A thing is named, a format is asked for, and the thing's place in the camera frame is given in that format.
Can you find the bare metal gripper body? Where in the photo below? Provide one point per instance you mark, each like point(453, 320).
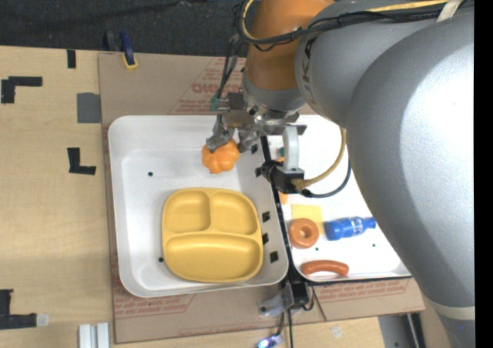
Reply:
point(239, 113)

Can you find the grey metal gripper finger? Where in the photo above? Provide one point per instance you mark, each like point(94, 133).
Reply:
point(247, 140)
point(217, 141)

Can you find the orange toy pumpkin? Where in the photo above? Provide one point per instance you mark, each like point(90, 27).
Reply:
point(220, 158)

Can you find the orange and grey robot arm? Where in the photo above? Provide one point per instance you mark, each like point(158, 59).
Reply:
point(404, 115)

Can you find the brown cardboard board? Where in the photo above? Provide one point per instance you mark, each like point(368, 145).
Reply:
point(154, 84)

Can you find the yellow cheese slice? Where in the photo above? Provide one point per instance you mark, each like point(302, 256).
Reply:
point(310, 211)

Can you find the orange doughnut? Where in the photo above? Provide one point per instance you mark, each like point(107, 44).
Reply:
point(294, 236)

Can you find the yellow divided plate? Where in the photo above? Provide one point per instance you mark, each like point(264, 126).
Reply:
point(212, 250)

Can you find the white plastic tray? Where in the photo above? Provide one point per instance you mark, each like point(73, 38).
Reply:
point(138, 223)
point(346, 254)

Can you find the blue bottle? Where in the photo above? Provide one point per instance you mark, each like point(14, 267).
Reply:
point(343, 229)

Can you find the orange sausage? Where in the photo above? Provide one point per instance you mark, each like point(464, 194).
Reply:
point(325, 268)

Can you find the black cylinder on white bracket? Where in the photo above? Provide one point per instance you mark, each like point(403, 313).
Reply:
point(287, 179)

